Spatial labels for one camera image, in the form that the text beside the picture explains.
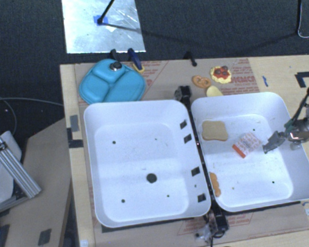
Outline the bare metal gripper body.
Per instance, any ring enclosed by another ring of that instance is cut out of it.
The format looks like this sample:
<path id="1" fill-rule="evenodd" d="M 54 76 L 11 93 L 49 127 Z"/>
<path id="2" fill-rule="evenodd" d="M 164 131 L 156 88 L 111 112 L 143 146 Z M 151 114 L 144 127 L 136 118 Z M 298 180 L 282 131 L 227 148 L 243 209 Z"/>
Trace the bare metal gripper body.
<path id="1" fill-rule="evenodd" d="M 290 120 L 284 125 L 287 140 L 295 144 L 309 142 L 309 118 Z"/>

